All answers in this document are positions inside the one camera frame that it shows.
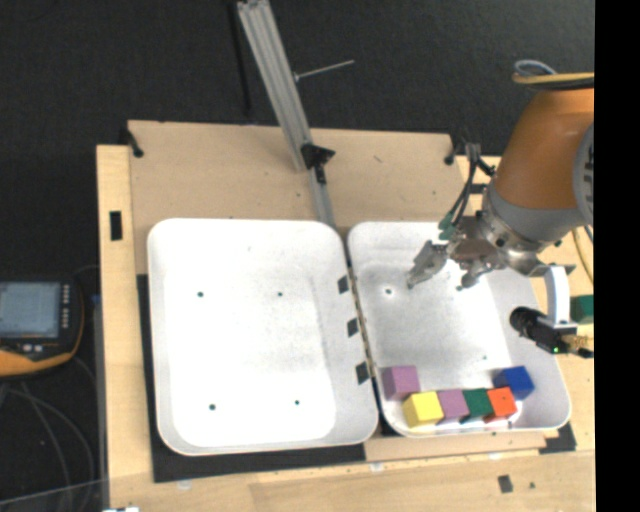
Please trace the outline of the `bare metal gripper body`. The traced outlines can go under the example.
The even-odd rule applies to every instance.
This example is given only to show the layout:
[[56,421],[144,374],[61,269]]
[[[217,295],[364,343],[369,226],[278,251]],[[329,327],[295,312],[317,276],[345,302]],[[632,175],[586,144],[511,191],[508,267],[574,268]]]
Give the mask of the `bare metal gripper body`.
[[510,268],[524,276],[542,276],[539,257],[545,247],[522,237],[492,214],[464,216],[447,245],[447,255],[471,275]]

